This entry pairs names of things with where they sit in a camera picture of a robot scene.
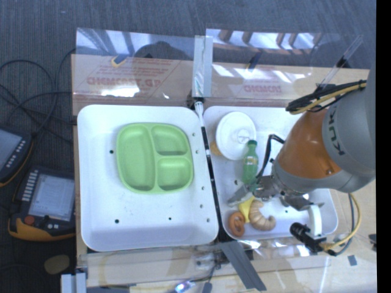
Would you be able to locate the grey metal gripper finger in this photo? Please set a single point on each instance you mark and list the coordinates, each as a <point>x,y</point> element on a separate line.
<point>237,199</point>
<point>245,189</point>

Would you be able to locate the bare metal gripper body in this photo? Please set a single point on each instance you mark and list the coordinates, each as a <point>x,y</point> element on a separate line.
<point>267,188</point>

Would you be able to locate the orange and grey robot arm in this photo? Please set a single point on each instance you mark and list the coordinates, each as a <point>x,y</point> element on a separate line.
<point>308,151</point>

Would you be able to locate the yellow banana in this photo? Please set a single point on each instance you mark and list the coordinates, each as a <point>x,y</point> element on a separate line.
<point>244,207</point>

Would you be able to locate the green plastic bottle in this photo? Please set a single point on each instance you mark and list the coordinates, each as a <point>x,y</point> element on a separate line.
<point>250,166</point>

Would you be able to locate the brown doughnut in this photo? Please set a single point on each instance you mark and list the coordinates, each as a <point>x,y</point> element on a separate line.
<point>237,223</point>

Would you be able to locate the tan croissant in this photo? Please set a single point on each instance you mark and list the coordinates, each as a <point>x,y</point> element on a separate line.
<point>259,220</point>

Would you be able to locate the white lidded cup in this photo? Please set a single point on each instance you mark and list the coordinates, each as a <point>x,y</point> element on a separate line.
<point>235,133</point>

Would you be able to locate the thin black and white rod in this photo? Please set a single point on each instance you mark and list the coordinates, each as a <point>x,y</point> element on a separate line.
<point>205,139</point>

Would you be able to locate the white plastic tray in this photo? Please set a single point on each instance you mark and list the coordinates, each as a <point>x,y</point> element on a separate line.
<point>275,124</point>
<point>97,218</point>

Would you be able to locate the green divided plate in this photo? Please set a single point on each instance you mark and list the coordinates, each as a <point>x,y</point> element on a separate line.
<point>137,157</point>

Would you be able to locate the brown cardboard board red print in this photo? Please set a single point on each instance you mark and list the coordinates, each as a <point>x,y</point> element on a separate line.
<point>91,81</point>

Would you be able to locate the black cylinder on white bracket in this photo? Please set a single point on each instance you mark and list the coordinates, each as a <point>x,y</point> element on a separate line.
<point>314,218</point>

